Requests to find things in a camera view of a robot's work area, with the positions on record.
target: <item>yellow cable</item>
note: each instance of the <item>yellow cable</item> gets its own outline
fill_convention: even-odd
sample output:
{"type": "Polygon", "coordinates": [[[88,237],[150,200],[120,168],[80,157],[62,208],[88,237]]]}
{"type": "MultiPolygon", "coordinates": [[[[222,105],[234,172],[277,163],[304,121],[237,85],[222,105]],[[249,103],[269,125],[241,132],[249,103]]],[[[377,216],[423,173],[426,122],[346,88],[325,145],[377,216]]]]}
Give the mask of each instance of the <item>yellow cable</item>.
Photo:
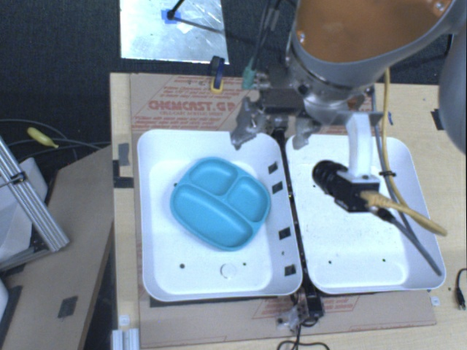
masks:
{"type": "MultiPolygon", "coordinates": [[[[390,70],[389,68],[386,69],[385,71],[385,95],[384,95],[384,101],[383,101],[383,117],[382,117],[382,123],[381,123],[381,142],[382,142],[382,159],[386,165],[386,170],[391,171],[391,168],[389,166],[389,159],[387,156],[387,123],[388,123],[388,115],[389,115],[389,86],[390,86],[390,70]]],[[[374,194],[369,194],[371,192],[366,192],[365,196],[368,197],[365,198],[363,197],[364,194],[362,192],[362,198],[368,201],[368,207],[371,206],[376,206],[376,207],[385,207],[385,208],[392,208],[397,211],[401,211],[407,215],[409,215],[415,222],[417,222],[419,225],[424,227],[425,229],[436,233],[438,235],[447,235],[447,231],[441,226],[435,223],[434,221],[428,219],[427,217],[424,217],[420,213],[416,212],[415,210],[412,210],[409,205],[407,205],[407,202],[404,200],[404,197],[402,197],[401,192],[397,188],[394,182],[394,178],[392,176],[388,177],[390,186],[393,189],[394,195],[397,197],[399,203],[396,203],[395,201],[390,200],[389,198],[386,198],[385,196],[381,195],[380,193],[375,192],[374,194]]]]}
{"type": "Polygon", "coordinates": [[[429,230],[432,233],[436,233],[437,235],[446,236],[447,231],[438,223],[435,223],[433,220],[428,219],[421,215],[421,213],[412,210],[408,206],[402,205],[400,203],[394,202],[390,198],[383,196],[381,193],[364,190],[360,194],[361,198],[368,202],[368,207],[376,206],[380,208],[389,208],[395,209],[397,211],[401,211],[407,215],[409,215],[415,222],[421,225],[426,230],[429,230]]]}
{"type": "MultiPolygon", "coordinates": [[[[386,165],[386,170],[391,171],[391,168],[389,166],[389,159],[387,157],[387,142],[386,142],[386,137],[387,137],[387,122],[389,120],[389,85],[390,85],[390,70],[389,68],[386,69],[385,71],[385,97],[384,97],[384,103],[383,103],[383,116],[382,116],[382,123],[381,123],[381,142],[382,142],[382,159],[385,162],[386,165]]],[[[397,197],[399,203],[401,205],[404,205],[406,207],[409,207],[407,205],[407,202],[404,200],[404,197],[402,197],[401,192],[399,189],[396,187],[394,178],[392,176],[388,177],[389,183],[391,187],[393,188],[394,195],[397,197]]]]}

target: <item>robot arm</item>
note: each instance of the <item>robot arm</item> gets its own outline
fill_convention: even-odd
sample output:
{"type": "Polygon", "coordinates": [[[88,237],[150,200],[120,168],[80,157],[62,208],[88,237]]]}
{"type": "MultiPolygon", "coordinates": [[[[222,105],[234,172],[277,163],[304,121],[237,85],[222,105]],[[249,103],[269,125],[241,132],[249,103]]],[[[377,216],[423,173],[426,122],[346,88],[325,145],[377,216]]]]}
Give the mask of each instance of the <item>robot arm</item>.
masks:
{"type": "MultiPolygon", "coordinates": [[[[320,126],[346,125],[387,67],[459,31],[466,16],[466,0],[299,0],[286,62],[257,74],[260,99],[244,101],[233,144],[239,148],[258,132],[287,125],[291,114],[295,148],[320,126]]],[[[465,108],[465,80],[458,87],[465,108]]]]}

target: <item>hole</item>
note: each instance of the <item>hole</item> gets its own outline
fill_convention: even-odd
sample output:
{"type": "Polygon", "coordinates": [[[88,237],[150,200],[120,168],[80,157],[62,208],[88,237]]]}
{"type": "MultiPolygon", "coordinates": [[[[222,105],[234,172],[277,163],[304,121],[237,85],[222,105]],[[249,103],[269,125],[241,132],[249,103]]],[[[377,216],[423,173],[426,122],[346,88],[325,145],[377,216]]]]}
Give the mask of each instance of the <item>hole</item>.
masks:
{"type": "Polygon", "coordinates": [[[279,192],[280,190],[283,189],[283,185],[282,185],[282,182],[278,182],[277,184],[274,184],[272,186],[272,194],[276,194],[277,192],[279,192]]]}
{"type": "Polygon", "coordinates": [[[279,231],[279,240],[289,237],[291,234],[290,227],[284,228],[283,230],[279,231]]]}
{"type": "Polygon", "coordinates": [[[268,170],[269,170],[269,174],[272,174],[273,172],[275,172],[277,170],[277,162],[274,162],[272,165],[270,165],[268,167],[268,170]]]}
{"type": "Polygon", "coordinates": [[[286,276],[289,276],[289,275],[295,275],[297,273],[297,270],[295,268],[295,265],[288,265],[285,267],[285,271],[284,271],[285,275],[286,276]]]}

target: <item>wire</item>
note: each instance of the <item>wire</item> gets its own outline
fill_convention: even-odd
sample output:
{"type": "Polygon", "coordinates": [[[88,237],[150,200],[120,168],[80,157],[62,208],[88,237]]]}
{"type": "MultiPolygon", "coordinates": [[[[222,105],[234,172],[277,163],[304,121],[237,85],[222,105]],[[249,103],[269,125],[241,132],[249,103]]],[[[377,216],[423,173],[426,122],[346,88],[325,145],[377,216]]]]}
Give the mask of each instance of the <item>wire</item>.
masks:
{"type": "Polygon", "coordinates": [[[442,272],[439,269],[438,265],[431,257],[430,253],[428,253],[427,249],[422,245],[422,243],[418,240],[415,234],[409,232],[404,225],[402,225],[387,209],[378,209],[377,211],[371,211],[372,214],[376,215],[380,219],[389,222],[392,225],[395,225],[399,231],[407,237],[407,239],[415,246],[418,252],[425,258],[427,263],[430,267],[435,271],[436,275],[441,276],[442,272]]]}
{"type": "Polygon", "coordinates": [[[274,5],[274,8],[279,9],[279,6],[283,1],[289,3],[289,5],[294,9],[297,7],[297,4],[292,0],[276,0],[276,4],[274,5]]]}
{"type": "MultiPolygon", "coordinates": [[[[373,111],[377,110],[377,103],[376,103],[376,98],[375,98],[375,95],[374,95],[374,91],[371,93],[371,106],[372,106],[373,111]]],[[[381,134],[379,132],[379,126],[378,125],[374,126],[374,134],[375,134],[376,141],[377,141],[377,149],[378,149],[379,161],[381,163],[381,169],[383,171],[388,171],[388,169],[387,169],[387,167],[385,165],[385,162],[382,159],[382,142],[381,142],[381,134]]],[[[390,197],[393,199],[393,201],[397,201],[397,197],[395,196],[394,191],[393,191],[393,187],[391,186],[391,183],[389,181],[389,176],[384,176],[384,178],[385,178],[385,181],[386,181],[387,191],[389,192],[390,197]]],[[[431,255],[428,253],[428,251],[425,249],[425,247],[418,240],[418,237],[417,237],[417,235],[415,235],[415,232],[413,231],[412,227],[410,226],[410,223],[407,220],[406,215],[401,211],[399,211],[398,213],[399,213],[399,217],[402,220],[403,225],[400,222],[398,222],[395,217],[393,217],[393,219],[391,219],[391,220],[388,220],[388,219],[384,219],[384,220],[386,220],[389,223],[395,225],[399,229],[399,231],[402,232],[407,237],[407,239],[412,243],[412,245],[414,245],[414,247],[418,250],[418,252],[425,258],[425,260],[431,266],[433,271],[438,276],[440,276],[441,275],[441,270],[439,269],[438,265],[435,263],[435,261],[431,257],[431,255]]]]}
{"type": "MultiPolygon", "coordinates": [[[[25,119],[18,119],[18,118],[3,118],[0,119],[0,123],[28,123],[31,125],[38,125],[39,127],[48,128],[52,132],[57,133],[60,137],[67,139],[66,135],[58,130],[57,128],[52,127],[51,125],[46,125],[42,122],[37,122],[36,120],[25,120],[25,119]]],[[[75,150],[73,150],[74,160],[78,160],[78,156],[75,150]]]]}
{"type": "Polygon", "coordinates": [[[282,342],[279,342],[279,344],[277,345],[277,349],[276,350],[281,350],[281,348],[284,346],[284,345],[287,345],[287,344],[290,344],[290,345],[293,345],[292,348],[290,350],[296,350],[298,349],[299,346],[322,346],[324,349],[326,350],[331,350],[329,348],[328,345],[326,345],[325,343],[323,342],[311,342],[311,343],[303,343],[303,342],[300,342],[300,335],[301,335],[301,327],[302,327],[302,324],[298,326],[298,329],[297,329],[297,337],[294,341],[291,341],[291,340],[285,340],[285,341],[282,341],[282,342]]]}
{"type": "MultiPolygon", "coordinates": [[[[382,116],[382,123],[381,123],[381,142],[382,142],[382,159],[386,166],[386,171],[391,171],[389,165],[389,158],[387,156],[387,123],[389,121],[389,87],[390,87],[390,70],[389,68],[385,71],[385,95],[383,101],[383,116],[382,116]]],[[[394,182],[393,176],[388,176],[387,179],[389,180],[390,186],[393,188],[394,195],[397,197],[398,201],[407,207],[407,202],[402,197],[401,192],[397,188],[394,182]]]]}
{"type": "MultiPolygon", "coordinates": [[[[387,172],[390,172],[389,159],[387,156],[387,123],[389,120],[389,117],[388,117],[389,115],[389,88],[390,88],[390,70],[389,68],[387,68],[385,71],[385,94],[384,94],[384,101],[383,101],[383,118],[382,118],[382,124],[381,124],[382,158],[383,158],[385,167],[387,169],[387,172]]],[[[373,196],[373,201],[385,202],[387,205],[390,205],[389,207],[391,207],[392,209],[402,211],[403,213],[409,215],[413,220],[415,220],[422,227],[430,230],[431,232],[438,233],[439,235],[443,235],[443,236],[447,234],[447,231],[443,227],[441,227],[440,225],[437,225],[432,220],[428,219],[427,217],[421,215],[420,213],[417,213],[416,211],[410,208],[410,206],[404,200],[404,197],[402,196],[401,192],[395,185],[393,176],[388,176],[387,179],[389,180],[390,186],[392,187],[394,191],[394,195],[397,197],[399,203],[396,203],[395,201],[391,201],[389,199],[387,199],[389,201],[382,200],[382,198],[377,199],[374,196],[373,196]]]]}
{"type": "MultiPolygon", "coordinates": [[[[109,144],[108,141],[100,141],[100,142],[95,142],[93,143],[93,145],[104,145],[104,144],[109,144]]],[[[79,144],[75,144],[75,145],[69,145],[67,147],[58,147],[58,148],[52,148],[52,149],[46,149],[46,150],[41,150],[40,152],[35,152],[35,153],[32,153],[30,155],[25,155],[23,157],[21,157],[20,159],[18,159],[19,161],[23,161],[23,160],[27,160],[28,158],[31,158],[31,157],[36,157],[38,155],[44,155],[44,154],[47,154],[47,153],[53,153],[53,152],[57,152],[58,150],[67,150],[67,149],[76,149],[76,148],[83,148],[83,147],[86,147],[85,145],[79,145],[79,144]]]]}
{"type": "Polygon", "coordinates": [[[263,12],[261,13],[259,32],[258,32],[258,37],[256,39],[256,45],[255,45],[255,52],[253,52],[253,57],[252,57],[252,65],[251,65],[252,70],[256,70],[256,66],[258,65],[258,59],[259,59],[259,55],[261,51],[261,40],[263,38],[263,31],[264,31],[264,23],[266,22],[266,17],[268,14],[270,4],[271,4],[271,0],[266,0],[266,3],[264,4],[263,12]]]}
{"type": "Polygon", "coordinates": [[[368,207],[375,206],[379,208],[395,209],[397,211],[402,211],[403,213],[409,215],[409,217],[411,217],[415,222],[417,222],[426,230],[429,230],[430,232],[441,236],[447,235],[447,231],[441,225],[421,215],[419,212],[412,210],[408,206],[402,205],[401,203],[397,203],[391,200],[390,198],[382,195],[379,192],[375,192],[373,190],[364,190],[360,193],[360,197],[368,203],[368,207]]]}
{"type": "Polygon", "coordinates": [[[462,272],[467,271],[467,268],[461,268],[458,271],[458,276],[455,280],[455,297],[459,305],[460,310],[465,310],[466,309],[466,300],[464,299],[464,296],[462,294],[462,290],[460,290],[460,275],[462,275],[462,272]]]}
{"type": "MultiPolygon", "coordinates": [[[[84,141],[78,141],[78,140],[71,140],[71,139],[54,139],[55,141],[61,141],[61,142],[66,142],[66,143],[71,143],[71,144],[76,144],[77,146],[83,146],[83,147],[88,147],[91,149],[99,150],[101,149],[100,147],[97,146],[97,144],[110,144],[108,141],[100,141],[98,143],[86,143],[84,141]]],[[[14,147],[16,145],[21,145],[21,144],[28,144],[28,143],[37,143],[36,140],[33,139],[27,139],[27,140],[19,140],[12,142],[8,144],[8,147],[14,147]]]]}

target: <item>metal sheet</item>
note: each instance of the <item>metal sheet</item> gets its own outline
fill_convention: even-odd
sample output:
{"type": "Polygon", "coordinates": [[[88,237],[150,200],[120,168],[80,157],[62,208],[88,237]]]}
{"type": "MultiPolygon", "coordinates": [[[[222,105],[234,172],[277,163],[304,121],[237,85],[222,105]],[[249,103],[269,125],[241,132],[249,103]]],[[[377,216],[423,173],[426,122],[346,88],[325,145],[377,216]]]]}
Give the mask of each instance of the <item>metal sheet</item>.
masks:
{"type": "Polygon", "coordinates": [[[217,55],[228,63],[220,0],[185,0],[184,22],[163,18],[178,0],[120,0],[122,58],[209,63],[217,55]]]}

